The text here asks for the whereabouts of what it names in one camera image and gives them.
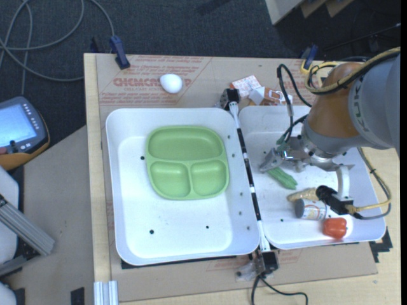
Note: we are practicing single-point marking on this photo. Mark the brown cardboard board red print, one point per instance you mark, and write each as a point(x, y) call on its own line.
point(197, 71)

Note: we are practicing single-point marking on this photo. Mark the green pea pod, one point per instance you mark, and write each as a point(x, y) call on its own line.
point(283, 178)

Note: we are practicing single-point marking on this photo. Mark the green divided plate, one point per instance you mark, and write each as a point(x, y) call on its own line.
point(186, 160)

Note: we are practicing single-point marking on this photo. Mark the black cylinder on white bracket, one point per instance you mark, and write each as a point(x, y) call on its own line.
point(334, 199)

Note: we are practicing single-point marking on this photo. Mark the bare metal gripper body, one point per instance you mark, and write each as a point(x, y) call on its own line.
point(297, 151)

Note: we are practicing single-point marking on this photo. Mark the small white and orange can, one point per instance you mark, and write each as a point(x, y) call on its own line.
point(313, 210)

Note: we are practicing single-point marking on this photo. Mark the thin black and white rod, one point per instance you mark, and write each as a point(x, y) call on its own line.
point(244, 148)

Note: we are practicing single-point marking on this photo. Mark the orange bell pepper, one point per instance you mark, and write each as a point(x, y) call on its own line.
point(334, 227)

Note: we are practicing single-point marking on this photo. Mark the white plastic tray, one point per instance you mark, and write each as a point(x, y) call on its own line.
point(190, 227)
point(280, 202)

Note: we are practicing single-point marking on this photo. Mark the orange and white packet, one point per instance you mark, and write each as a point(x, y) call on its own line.
point(245, 85)

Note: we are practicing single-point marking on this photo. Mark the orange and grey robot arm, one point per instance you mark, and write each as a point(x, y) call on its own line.
point(337, 113)

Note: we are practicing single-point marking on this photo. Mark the beige croissant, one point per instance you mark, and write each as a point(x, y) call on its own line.
point(300, 195)

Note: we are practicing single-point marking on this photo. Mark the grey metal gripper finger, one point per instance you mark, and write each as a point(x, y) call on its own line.
point(266, 164)
point(276, 156)

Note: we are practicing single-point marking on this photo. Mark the white and orange carton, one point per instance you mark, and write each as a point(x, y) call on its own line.
point(266, 96)

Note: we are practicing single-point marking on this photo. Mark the white egg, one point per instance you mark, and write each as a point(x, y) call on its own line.
point(171, 83)

